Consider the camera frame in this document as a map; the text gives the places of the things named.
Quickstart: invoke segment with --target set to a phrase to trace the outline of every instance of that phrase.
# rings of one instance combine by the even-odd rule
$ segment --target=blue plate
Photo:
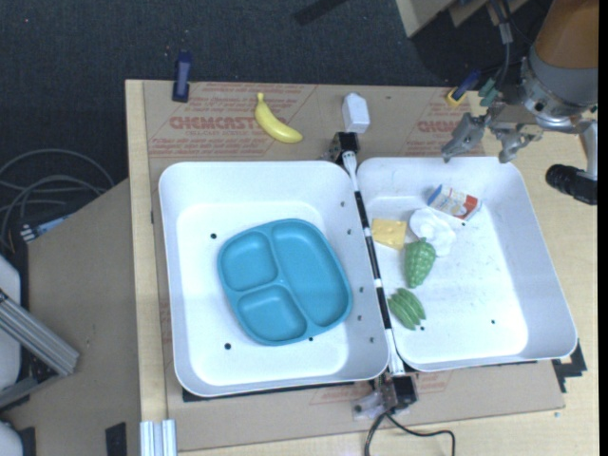
[[[351,286],[332,246],[302,219],[231,237],[219,250],[218,273],[240,325],[264,345],[316,336],[351,311]]]

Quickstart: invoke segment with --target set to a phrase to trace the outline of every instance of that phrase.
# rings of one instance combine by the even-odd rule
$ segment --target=green toy vegetable
[[[435,247],[420,238],[406,245],[406,282],[413,289],[421,285],[435,263]]]
[[[387,302],[390,311],[409,330],[415,330],[422,319],[427,319],[418,297],[406,289],[397,289],[396,294],[389,297]]]

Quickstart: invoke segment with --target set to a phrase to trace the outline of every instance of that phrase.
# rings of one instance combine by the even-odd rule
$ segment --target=toy food can
[[[441,184],[430,195],[427,205],[455,218],[468,220],[482,204],[474,196]]]

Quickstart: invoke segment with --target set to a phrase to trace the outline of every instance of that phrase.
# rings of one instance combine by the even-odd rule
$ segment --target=table
[[[167,402],[165,365],[162,356],[162,325],[159,306],[159,284],[154,226],[150,221],[152,209],[152,192],[154,174],[150,173],[150,155],[148,149],[148,128],[151,126],[150,95],[156,100],[167,100],[170,96],[170,83],[127,81],[126,112],[129,146],[129,183],[131,194],[133,254],[135,297],[137,309],[137,336],[140,372],[141,415],[144,421],[161,421],[169,416]],[[221,84],[215,86],[216,96],[225,96],[226,90]],[[405,100],[416,109],[424,105],[429,92],[433,96],[442,90],[427,88],[383,88],[372,86],[312,86],[310,96],[316,98],[315,109],[321,116],[296,116],[295,122],[319,126],[320,129],[337,131],[340,126],[339,114],[327,118],[326,113],[336,106],[336,96],[343,96],[346,91],[361,92],[371,97],[372,123],[389,126],[391,122],[402,119],[403,104],[397,105],[399,99]],[[387,105],[382,116],[375,116],[374,106],[387,103],[392,99],[395,105]],[[416,119],[424,119],[424,113],[418,113]],[[369,146],[371,154],[374,145],[369,142],[369,135],[362,137],[362,142]],[[282,148],[277,156],[298,159],[293,149]],[[499,144],[492,138],[484,138],[483,147],[488,155],[495,155]],[[315,150],[304,152],[309,155]],[[418,150],[425,154],[428,150]],[[253,160],[264,157],[260,153]],[[540,143],[534,143],[520,152],[515,165],[522,172],[529,196],[537,213],[547,248],[553,258],[560,283],[567,297],[575,323],[579,330],[579,340],[587,364],[587,371],[581,378],[571,378],[566,382],[567,393],[564,394],[565,408],[540,411],[536,413],[519,413],[492,418],[476,418],[467,421],[454,421],[441,424],[441,428],[452,429],[457,438],[459,454],[599,454],[599,366],[598,366],[598,300],[597,300],[597,208],[579,203],[552,190],[544,182],[544,173],[555,162],[582,167],[584,156],[578,139],[572,136],[546,133]],[[508,399],[509,394],[496,394],[497,398]],[[475,393],[471,393],[471,405],[476,403]],[[242,427],[230,427],[229,432],[240,431]],[[418,427],[418,429],[437,428],[436,425]],[[229,454],[360,454],[365,439],[365,431],[346,434],[325,435],[322,437],[299,438],[277,442],[264,442],[237,447],[216,447],[206,450],[181,451],[188,455],[229,455]],[[390,454],[396,451],[414,451],[422,454],[437,451],[440,447],[448,453],[447,438],[412,438],[404,436],[398,429],[379,431],[374,436],[373,452]]]

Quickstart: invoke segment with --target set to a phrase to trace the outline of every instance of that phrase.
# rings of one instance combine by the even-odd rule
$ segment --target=black floor
[[[549,2],[517,11],[518,27],[534,36]],[[503,59],[484,9],[459,28],[441,13],[410,39],[394,0],[0,0],[0,26],[0,181],[22,186],[55,174],[105,185],[64,154],[3,168],[43,148],[124,179],[124,80],[173,79],[180,48],[192,81],[456,86]],[[0,207],[15,194],[0,187]]]

